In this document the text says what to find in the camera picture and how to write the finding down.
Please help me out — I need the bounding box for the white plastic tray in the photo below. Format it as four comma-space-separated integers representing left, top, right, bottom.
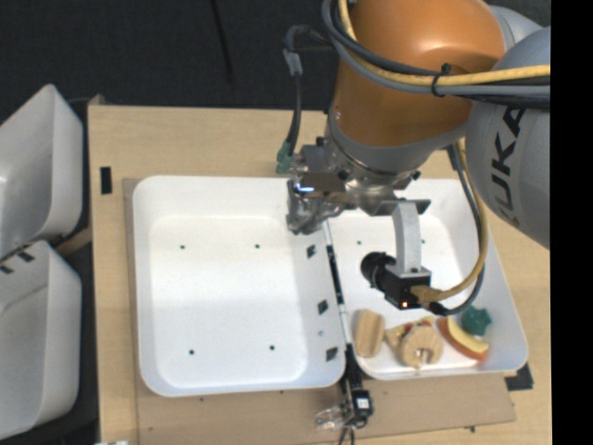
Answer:
322, 177, 530, 382
132, 174, 348, 398

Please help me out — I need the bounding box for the black block with thin wires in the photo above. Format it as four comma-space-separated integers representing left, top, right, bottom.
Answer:
350, 388, 372, 417

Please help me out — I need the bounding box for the black cylinder on white bracket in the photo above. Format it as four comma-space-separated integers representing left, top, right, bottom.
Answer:
360, 199, 433, 312

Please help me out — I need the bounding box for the beige toy bread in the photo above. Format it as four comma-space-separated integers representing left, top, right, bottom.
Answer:
353, 309, 386, 359

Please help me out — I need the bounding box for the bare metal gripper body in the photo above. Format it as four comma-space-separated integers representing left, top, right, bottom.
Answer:
288, 136, 422, 217

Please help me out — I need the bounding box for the thin black and white rod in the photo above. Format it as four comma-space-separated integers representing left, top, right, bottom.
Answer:
325, 243, 357, 389

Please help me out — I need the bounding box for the red and yellow toy slice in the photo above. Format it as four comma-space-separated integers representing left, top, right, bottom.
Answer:
437, 315, 490, 362

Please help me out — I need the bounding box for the beige wooden toy mushroom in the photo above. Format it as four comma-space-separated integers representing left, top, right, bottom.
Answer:
385, 317, 445, 370

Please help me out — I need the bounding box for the teal star-shaped toy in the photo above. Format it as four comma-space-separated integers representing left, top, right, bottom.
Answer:
460, 305, 493, 336

